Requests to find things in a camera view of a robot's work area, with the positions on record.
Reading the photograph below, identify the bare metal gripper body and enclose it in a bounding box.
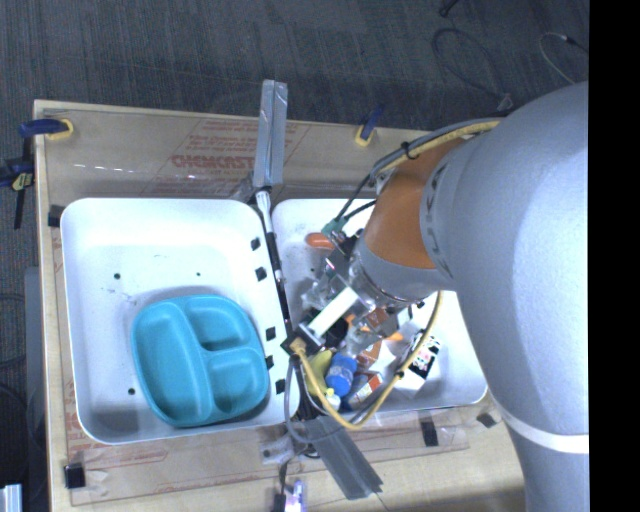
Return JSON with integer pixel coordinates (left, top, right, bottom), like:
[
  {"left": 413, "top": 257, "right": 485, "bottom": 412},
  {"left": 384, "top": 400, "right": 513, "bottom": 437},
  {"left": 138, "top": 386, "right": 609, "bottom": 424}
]
[{"left": 319, "top": 238, "right": 425, "bottom": 335}]

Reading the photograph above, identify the brown and white carton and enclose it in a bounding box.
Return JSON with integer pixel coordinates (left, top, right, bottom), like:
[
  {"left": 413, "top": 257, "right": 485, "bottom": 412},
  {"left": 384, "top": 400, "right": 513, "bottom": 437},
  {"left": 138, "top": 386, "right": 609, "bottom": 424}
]
[{"left": 356, "top": 339, "right": 398, "bottom": 374}]

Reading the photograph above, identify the white carton with black print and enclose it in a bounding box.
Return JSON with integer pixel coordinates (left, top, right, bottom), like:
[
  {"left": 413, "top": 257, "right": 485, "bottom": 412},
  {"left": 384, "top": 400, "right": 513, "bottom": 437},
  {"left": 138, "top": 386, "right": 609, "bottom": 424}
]
[{"left": 406, "top": 334, "right": 445, "bottom": 382}]

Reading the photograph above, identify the blue can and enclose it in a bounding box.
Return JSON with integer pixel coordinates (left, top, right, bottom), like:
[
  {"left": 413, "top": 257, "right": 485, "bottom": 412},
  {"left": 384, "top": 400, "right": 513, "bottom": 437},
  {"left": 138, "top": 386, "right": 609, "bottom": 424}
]
[{"left": 324, "top": 352, "right": 359, "bottom": 397}]

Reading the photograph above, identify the orange and white packet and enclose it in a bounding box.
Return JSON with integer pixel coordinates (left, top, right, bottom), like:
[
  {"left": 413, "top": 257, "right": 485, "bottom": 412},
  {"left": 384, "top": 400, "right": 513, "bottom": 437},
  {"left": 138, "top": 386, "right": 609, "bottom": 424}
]
[{"left": 344, "top": 372, "right": 385, "bottom": 410}]

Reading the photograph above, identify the yellow banana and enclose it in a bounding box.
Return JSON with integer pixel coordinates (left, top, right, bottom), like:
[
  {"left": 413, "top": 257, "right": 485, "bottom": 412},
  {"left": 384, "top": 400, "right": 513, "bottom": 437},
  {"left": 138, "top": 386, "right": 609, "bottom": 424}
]
[{"left": 303, "top": 349, "right": 335, "bottom": 401}]

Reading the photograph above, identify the white plastic tray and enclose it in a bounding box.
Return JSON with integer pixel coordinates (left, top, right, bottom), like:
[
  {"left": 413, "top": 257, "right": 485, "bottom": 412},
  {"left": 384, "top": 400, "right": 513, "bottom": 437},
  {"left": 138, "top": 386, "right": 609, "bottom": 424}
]
[
  {"left": 59, "top": 196, "right": 302, "bottom": 447},
  {"left": 269, "top": 198, "right": 489, "bottom": 417}
]

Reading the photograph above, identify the blue divided plate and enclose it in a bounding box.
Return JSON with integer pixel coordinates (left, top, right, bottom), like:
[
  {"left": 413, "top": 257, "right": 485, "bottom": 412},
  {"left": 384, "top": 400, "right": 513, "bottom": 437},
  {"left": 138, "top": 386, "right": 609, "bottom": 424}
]
[{"left": 130, "top": 294, "right": 272, "bottom": 429}]

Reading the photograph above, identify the brown cardboard board red print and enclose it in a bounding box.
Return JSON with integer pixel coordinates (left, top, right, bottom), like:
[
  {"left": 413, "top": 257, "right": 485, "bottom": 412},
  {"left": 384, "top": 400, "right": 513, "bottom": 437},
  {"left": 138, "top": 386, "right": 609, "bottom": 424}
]
[{"left": 42, "top": 114, "right": 472, "bottom": 507}]

